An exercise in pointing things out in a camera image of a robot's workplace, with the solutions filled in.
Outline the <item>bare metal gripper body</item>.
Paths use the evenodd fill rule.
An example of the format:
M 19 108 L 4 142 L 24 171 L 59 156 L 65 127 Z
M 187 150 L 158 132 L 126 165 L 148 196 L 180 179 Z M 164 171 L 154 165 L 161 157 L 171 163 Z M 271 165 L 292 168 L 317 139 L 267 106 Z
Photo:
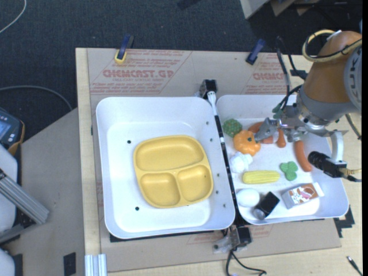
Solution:
M 315 116 L 305 105 L 294 103 L 284 108 L 278 125 L 286 133 L 287 129 L 304 128 L 305 134 L 313 133 L 318 136 L 325 136 L 328 132 L 326 129 L 328 121 Z

